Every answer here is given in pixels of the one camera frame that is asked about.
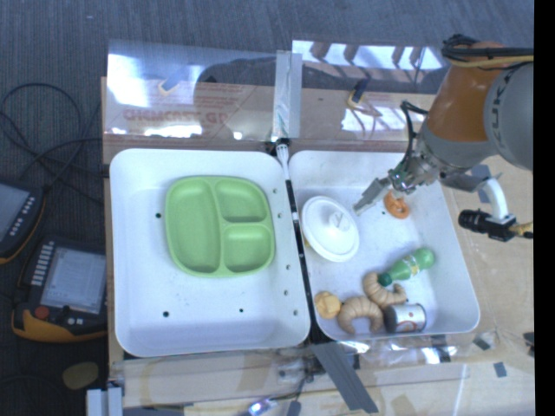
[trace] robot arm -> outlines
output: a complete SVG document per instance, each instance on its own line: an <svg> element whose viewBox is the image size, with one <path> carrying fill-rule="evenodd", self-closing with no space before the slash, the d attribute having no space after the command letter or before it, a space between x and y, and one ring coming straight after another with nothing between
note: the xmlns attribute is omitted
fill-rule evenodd
<svg viewBox="0 0 555 416"><path fill-rule="evenodd" d="M453 66L432 107L426 112L403 102L407 151L386 177L372 182L353 206L355 213L362 214L390 190L400 197L439 180L468 192L483 189L488 195L493 214L464 211L459 218L464 228L502 241L530 237L530 231L513 230L516 219L506 208L497 179L466 172L496 154L533 171L533 50L457 35L445 41L442 53ZM426 115L418 134L413 133L409 111Z"/></svg>

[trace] cable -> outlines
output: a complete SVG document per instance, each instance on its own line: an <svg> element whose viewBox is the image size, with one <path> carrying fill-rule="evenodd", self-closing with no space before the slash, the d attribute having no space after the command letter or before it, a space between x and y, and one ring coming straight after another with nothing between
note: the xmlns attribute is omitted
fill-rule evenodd
<svg viewBox="0 0 555 416"><path fill-rule="evenodd" d="M409 101L403 101L401 103L401 110L405 114L405 118L407 119L407 129L408 129L408 144L407 144L407 151L405 155L402 157L400 164L405 164L405 169L408 169L408 161L410 158L410 154L413 151L413 140L415 138L415 130L413 129L413 121L408 114L408 111L413 111L418 114L426 115L428 111L425 109L419 108L416 105L413 105Z"/></svg>
<svg viewBox="0 0 555 416"><path fill-rule="evenodd" d="M460 46L470 47L478 40L472 37L455 34L443 42L441 54L453 65L464 68L479 68L503 63L533 62L533 48L461 48ZM487 57L486 60L470 62L470 57Z"/></svg>
<svg viewBox="0 0 555 416"><path fill-rule="evenodd" d="M13 121L13 119L7 115L4 112L4 108L7 104L7 101L10 97L13 97L17 92L25 89L25 88L33 88L33 87L37 87L37 88L49 88L52 89L58 93L60 93L61 95L63 95L70 103L70 105L73 107L73 109L76 112L76 116L77 116L77 120L78 120L78 124L80 126L81 131L79 132L79 136L80 138L77 140L67 140L61 144L58 144L56 146L52 146L51 148L49 148L48 150L44 151L44 152L37 152L35 150L33 150L30 146L28 141L25 139L22 131L20 130L20 128L17 126L17 124ZM10 140L10 142L12 142L14 145L22 148L24 151L30 153L31 155L33 155L33 160L31 160L31 162L29 162L25 168L23 169L23 171L21 172L19 179L22 179L24 174L30 169L30 167L35 164L35 163L40 163L42 165L42 167L50 174L53 176L53 179L45 186L45 189L48 191L49 189L52 188L52 186L54 185L54 183L56 181L60 181L61 183L63 183L64 185L72 188L74 191L80 193L82 196L88 198L89 200L97 203L98 205L103 205L103 201L96 199L96 198L92 198L91 196L89 196L86 192L83 192L82 190L80 190L79 188L75 187L74 185L70 184L67 180L65 180L63 178L64 173L71 167L72 169L76 169L82 172L87 172L89 174L94 174L94 175L98 175L99 177L101 176L101 172L94 172L92 170L89 170L87 168L84 168L82 166L78 166L75 163L75 158L77 157L77 154L81 151L82 149L82 145L84 142L86 141L90 141L90 140L95 140L95 139L89 139L87 138L87 134L88 134L88 130L90 129L90 127L93 124L93 120L95 119L95 116L98 114L99 110L100 110L100 106L101 104L99 103L95 110L93 111L93 113L91 114L91 116L89 117L87 123L85 125L82 125L82 113L80 108L77 106L77 103L75 102L75 100L71 97L71 95L69 95L66 91L64 91L63 89L56 87L54 85L50 85L48 83L25 83L23 85L19 85L15 88L12 88L1 100L0 100L0 108L2 109L0 111L0 116L2 116L6 121L8 121L11 124L11 127L13 128L13 130L16 133L17 138L14 138L12 136L12 134L10 134L6 128L4 127L4 125L0 122L0 127L3 130L4 135L6 135L6 137ZM62 146L66 146L68 144L71 143L76 143L78 142L78 145L75 147L75 150L72 152L71 156L69 157L68 160L61 160L61 159L57 159L54 158L52 156L49 156L48 154L51 153L52 151L62 147ZM46 161L52 161L55 162L57 164L62 165L62 168L58 171L53 170L52 168L48 167L46 165Z"/></svg>

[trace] toy food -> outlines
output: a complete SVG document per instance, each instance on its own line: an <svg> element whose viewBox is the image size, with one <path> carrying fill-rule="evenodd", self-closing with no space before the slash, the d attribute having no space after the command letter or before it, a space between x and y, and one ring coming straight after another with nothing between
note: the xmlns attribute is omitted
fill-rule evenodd
<svg viewBox="0 0 555 416"><path fill-rule="evenodd" d="M341 309L341 301L329 291L322 291L315 295L314 303L318 314L324 319L333 319Z"/></svg>
<svg viewBox="0 0 555 416"><path fill-rule="evenodd" d="M394 291L383 288L378 282L378 274L374 271L370 271L362 279L362 289L364 294L381 309L386 308L388 305L407 301L407 292L401 285L398 283L394 284Z"/></svg>
<svg viewBox="0 0 555 416"><path fill-rule="evenodd" d="M389 305L383 310L388 333L421 331L426 327L426 310L419 303Z"/></svg>
<svg viewBox="0 0 555 416"><path fill-rule="evenodd" d="M337 315L337 323L344 331L353 335L355 327L352 321L358 317L368 317L372 331L379 330L383 325L382 310L366 296L353 296L347 299Z"/></svg>
<svg viewBox="0 0 555 416"><path fill-rule="evenodd" d="M408 205L404 198L396 198L393 191L389 191L383 198L383 204L386 210L395 218L407 218L410 213Z"/></svg>
<svg viewBox="0 0 555 416"><path fill-rule="evenodd" d="M396 261L391 268L378 276L378 282L387 287L393 281L406 281L435 263L435 254L429 248L419 248Z"/></svg>

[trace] white lid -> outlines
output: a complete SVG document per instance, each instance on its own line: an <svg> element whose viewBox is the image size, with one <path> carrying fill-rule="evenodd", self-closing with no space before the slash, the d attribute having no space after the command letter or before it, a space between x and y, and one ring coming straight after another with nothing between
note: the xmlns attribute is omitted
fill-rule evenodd
<svg viewBox="0 0 555 416"><path fill-rule="evenodd" d="M333 198L315 196L303 206L301 226L309 245L332 262L345 262L358 251L355 220Z"/></svg>

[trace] orange toy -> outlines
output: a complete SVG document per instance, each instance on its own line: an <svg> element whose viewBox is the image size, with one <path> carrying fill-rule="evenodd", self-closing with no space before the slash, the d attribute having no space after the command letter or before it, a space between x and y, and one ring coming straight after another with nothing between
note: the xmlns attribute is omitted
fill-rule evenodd
<svg viewBox="0 0 555 416"><path fill-rule="evenodd" d="M395 218L407 218L410 213L408 205L403 198L395 198L393 191L389 191L383 198L386 210Z"/></svg>

